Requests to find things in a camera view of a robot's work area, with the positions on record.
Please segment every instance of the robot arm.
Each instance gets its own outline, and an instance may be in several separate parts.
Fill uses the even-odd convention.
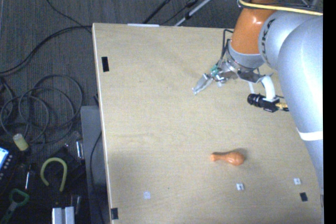
[[[225,45],[226,57],[222,53],[193,92],[197,94],[211,81],[222,86],[231,78],[261,82],[267,96],[250,94],[248,102],[275,112],[279,100],[270,76],[254,71],[264,63],[277,70],[288,109],[315,167],[323,204],[323,14],[282,10],[273,0],[248,1],[253,9],[244,8],[240,14],[232,39]]]

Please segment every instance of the yellow cable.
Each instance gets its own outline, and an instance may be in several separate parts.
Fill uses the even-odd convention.
[[[41,179],[46,186],[49,186],[49,182],[44,177],[44,170],[46,169],[47,165],[51,162],[59,162],[63,165],[63,178],[62,178],[61,186],[59,188],[59,191],[62,192],[64,190],[65,181],[67,179],[68,166],[66,162],[63,161],[61,158],[56,158],[56,157],[49,158],[43,163],[41,171],[40,171]]]
[[[306,10],[301,8],[290,8],[290,7],[283,7],[283,6],[275,6],[275,5],[264,5],[264,4],[257,4],[257,3],[249,3],[244,0],[237,0],[238,5],[246,8],[261,8],[261,9],[274,9],[274,10],[284,10],[287,12],[296,12],[296,13],[303,13],[303,14],[310,14],[321,16],[323,15],[322,12],[314,12],[312,10]]]

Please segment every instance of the yellow-green curved tube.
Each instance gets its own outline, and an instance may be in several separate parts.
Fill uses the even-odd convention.
[[[49,186],[49,182],[44,177],[44,170],[46,169],[47,165],[51,162],[59,162],[59,163],[62,163],[63,165],[63,178],[62,178],[61,186],[59,188],[59,191],[62,192],[64,190],[65,181],[67,179],[68,166],[66,162],[63,161],[61,158],[56,158],[56,157],[49,158],[43,163],[41,171],[40,171],[41,179],[46,186]]]

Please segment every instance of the black tape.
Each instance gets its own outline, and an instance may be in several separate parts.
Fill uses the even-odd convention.
[[[111,208],[111,219],[119,219],[118,217],[118,209],[117,208]]]
[[[308,201],[308,197],[306,193],[300,193],[300,196],[301,196],[302,201]]]
[[[103,64],[103,72],[110,71],[108,58],[107,57],[101,57],[101,62]]]

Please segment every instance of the metal tool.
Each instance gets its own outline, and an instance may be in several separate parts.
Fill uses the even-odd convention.
[[[24,199],[22,201],[15,201],[13,199],[13,196],[15,194],[18,194],[18,195],[22,196]],[[14,188],[9,193],[9,201],[10,201],[11,205],[9,206],[9,208],[7,209],[5,215],[1,219],[0,224],[7,224],[7,223],[9,223],[9,220],[12,217],[12,215],[14,213],[14,210],[17,207],[24,206],[25,204],[28,203],[28,201],[29,201],[29,195],[26,194],[25,192],[17,189],[17,188]]]

